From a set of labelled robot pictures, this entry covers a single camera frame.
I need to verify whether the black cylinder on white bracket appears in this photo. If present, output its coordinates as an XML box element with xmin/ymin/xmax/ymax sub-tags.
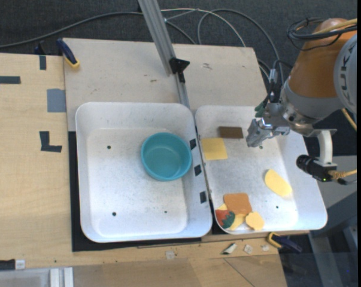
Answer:
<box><xmin>296</xmin><ymin>129</ymin><xmax>338</xmax><ymax>183</ymax></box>

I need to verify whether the brown rectangle slice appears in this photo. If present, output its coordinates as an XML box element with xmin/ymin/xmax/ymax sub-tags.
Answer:
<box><xmin>218</xmin><ymin>126</ymin><xmax>244</xmax><ymax>140</ymax></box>

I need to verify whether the white plastic tray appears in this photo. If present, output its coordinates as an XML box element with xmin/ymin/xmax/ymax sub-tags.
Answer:
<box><xmin>75</xmin><ymin>101</ymin><xmax>214</xmax><ymax>244</ymax></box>
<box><xmin>194</xmin><ymin>104</ymin><xmax>329</xmax><ymax>236</ymax></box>

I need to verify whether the yellow oval slice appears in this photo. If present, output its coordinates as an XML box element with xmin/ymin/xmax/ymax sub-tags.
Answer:
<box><xmin>263</xmin><ymin>169</ymin><xmax>293</xmax><ymax>198</ymax></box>

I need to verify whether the pale wood board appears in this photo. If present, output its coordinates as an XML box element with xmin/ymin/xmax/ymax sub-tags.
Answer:
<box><xmin>62</xmin><ymin>37</ymin><xmax>310</xmax><ymax>250</ymax></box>

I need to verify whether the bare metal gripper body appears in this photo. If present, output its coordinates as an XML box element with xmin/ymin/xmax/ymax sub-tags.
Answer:
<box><xmin>257</xmin><ymin>101</ymin><xmax>316</xmax><ymax>137</ymax></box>

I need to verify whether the yellow round biscuit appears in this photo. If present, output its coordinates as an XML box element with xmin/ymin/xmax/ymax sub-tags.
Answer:
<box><xmin>245</xmin><ymin>211</ymin><xmax>265</xmax><ymax>231</ymax></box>

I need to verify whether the yellow square cheese slice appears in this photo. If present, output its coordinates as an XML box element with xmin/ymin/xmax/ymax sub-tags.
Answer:
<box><xmin>201</xmin><ymin>137</ymin><xmax>229</xmax><ymax>161</ymax></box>

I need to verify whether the red and green strawberry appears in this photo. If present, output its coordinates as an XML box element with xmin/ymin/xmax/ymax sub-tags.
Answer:
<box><xmin>214</xmin><ymin>209</ymin><xmax>236</xmax><ymax>230</ymax></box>

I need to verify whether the yellow flat wedge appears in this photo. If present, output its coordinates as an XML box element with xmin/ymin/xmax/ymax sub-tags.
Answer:
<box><xmin>217</xmin><ymin>203</ymin><xmax>247</xmax><ymax>231</ymax></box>

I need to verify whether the teal bowl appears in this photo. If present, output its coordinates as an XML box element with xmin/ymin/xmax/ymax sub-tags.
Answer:
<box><xmin>140</xmin><ymin>132</ymin><xmax>193</xmax><ymax>182</ymax></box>

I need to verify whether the orange toast slice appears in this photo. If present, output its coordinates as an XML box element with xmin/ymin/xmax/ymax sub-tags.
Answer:
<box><xmin>223</xmin><ymin>193</ymin><xmax>253</xmax><ymax>216</ymax></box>

